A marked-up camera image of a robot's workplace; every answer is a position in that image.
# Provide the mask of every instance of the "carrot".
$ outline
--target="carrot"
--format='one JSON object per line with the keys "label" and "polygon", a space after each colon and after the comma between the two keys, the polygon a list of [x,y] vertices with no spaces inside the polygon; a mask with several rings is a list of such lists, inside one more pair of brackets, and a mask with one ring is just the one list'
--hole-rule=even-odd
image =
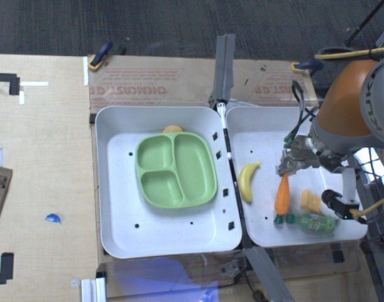
{"label": "carrot", "polygon": [[290,184],[288,182],[288,173],[284,173],[278,186],[275,196],[274,209],[278,215],[287,213],[290,206]]}

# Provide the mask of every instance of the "green plate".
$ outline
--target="green plate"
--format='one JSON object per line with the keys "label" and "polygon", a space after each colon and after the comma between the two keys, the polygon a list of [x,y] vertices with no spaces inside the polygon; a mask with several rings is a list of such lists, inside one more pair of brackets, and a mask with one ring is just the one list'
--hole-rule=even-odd
{"label": "green plate", "polygon": [[185,208],[210,201],[217,177],[206,142],[189,132],[144,138],[136,148],[136,171],[144,198],[161,208]]}

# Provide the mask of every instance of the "yellow banana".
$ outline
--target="yellow banana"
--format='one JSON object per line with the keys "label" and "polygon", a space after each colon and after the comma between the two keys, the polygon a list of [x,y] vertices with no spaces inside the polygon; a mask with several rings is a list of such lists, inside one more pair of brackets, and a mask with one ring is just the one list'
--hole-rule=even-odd
{"label": "yellow banana", "polygon": [[254,164],[246,164],[242,168],[241,172],[238,176],[238,186],[241,193],[241,196],[243,200],[245,200],[247,203],[250,203],[252,201],[252,192],[250,189],[250,179],[252,178],[252,175],[254,171],[257,169],[257,167],[260,165],[260,161],[254,163]]}

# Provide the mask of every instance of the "black fabric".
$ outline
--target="black fabric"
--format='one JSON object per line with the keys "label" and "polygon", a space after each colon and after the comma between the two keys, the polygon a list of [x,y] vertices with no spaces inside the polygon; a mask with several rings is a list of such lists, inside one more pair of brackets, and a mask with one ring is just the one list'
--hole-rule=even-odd
{"label": "black fabric", "polygon": [[[235,59],[313,60],[344,42],[381,0],[0,0],[0,53],[84,56],[112,40],[111,54],[214,58],[216,37],[236,34]],[[384,5],[351,42],[370,48]],[[345,66],[313,76],[328,87]]]}

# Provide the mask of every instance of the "green bottle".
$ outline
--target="green bottle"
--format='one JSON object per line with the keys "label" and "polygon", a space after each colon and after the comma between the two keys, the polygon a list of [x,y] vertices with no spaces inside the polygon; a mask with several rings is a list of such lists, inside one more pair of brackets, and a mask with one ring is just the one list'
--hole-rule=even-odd
{"label": "green bottle", "polygon": [[334,230],[334,227],[336,227],[336,221],[333,217],[317,214],[304,214],[302,216],[288,214],[286,222],[288,224],[298,224],[303,229],[324,233],[331,233]]}

